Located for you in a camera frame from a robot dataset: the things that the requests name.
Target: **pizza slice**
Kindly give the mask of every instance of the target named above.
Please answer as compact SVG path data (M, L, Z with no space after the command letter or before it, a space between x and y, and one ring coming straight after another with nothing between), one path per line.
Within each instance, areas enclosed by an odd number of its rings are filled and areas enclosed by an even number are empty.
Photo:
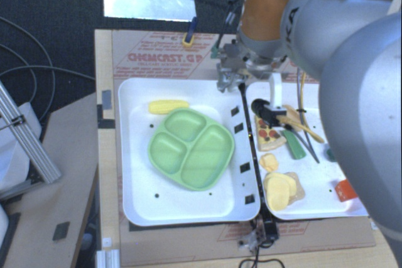
M259 151L274 150L286 143L286 139L255 115Z

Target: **yellow corn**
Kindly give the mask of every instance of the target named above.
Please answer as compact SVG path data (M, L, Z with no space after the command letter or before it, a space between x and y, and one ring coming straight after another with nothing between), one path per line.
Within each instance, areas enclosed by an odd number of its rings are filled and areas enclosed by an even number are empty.
M148 112L152 114L169 114L179 107L188 107L185 100L154 100L148 104Z

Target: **green plate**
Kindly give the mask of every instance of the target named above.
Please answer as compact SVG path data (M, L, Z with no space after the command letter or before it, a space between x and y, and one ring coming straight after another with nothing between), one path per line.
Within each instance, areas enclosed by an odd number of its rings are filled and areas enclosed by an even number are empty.
M232 134L192 109L175 109L157 128L148 145L149 160L177 183L196 191L216 184L231 160Z

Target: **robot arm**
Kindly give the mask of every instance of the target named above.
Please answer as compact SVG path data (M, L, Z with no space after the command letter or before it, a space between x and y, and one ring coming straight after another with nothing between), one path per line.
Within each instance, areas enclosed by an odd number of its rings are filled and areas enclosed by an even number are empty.
M402 265L401 11L391 0L245 0L220 90L288 56L320 80L320 112L346 177Z

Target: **white tray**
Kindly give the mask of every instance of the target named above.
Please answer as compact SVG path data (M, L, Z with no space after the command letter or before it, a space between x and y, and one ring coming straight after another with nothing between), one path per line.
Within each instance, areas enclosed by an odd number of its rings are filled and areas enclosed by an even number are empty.
M282 104L288 104L297 109L296 84L282 84ZM254 99L269 100L269 83L256 82L247 88L247 102L249 106ZM320 113L318 110L318 84L305 84L304 88L304 108L307 110L306 119L310 128L326 140L322 129ZM251 116L251 126L253 129L254 143L257 146L256 125L254 113L249 109ZM278 149L270 151L276 156L279 168L276 172L297 173L300 183L303 186L306 196L304 199L294 202L281 211L271 211L272 214L283 220L329 218L329 217L354 217L366 216L367 211L360 199L340 202L335 192L335 186L339 181L345 179L345 175L337 163L328 160L326 150L328 144L319 144L310 139L313 148L320 160L318 164L305 149L307 156L303 159L295 160L292 158L287 144ZM267 152L257 151L258 159ZM264 180L267 171L259 167L261 179Z
M211 117L233 134L233 157L211 189L190 191L161 174L149 161L149 140L166 116L150 114L148 103L160 99L186 100L191 109ZM119 87L118 101L123 208L131 222L140 226L235 222L258 214L258 187L239 91L222 94L216 81L208 80L132 78ZM239 112L232 116L235 108ZM235 134L239 124L244 129ZM241 172L241 165L247 163L249 170Z

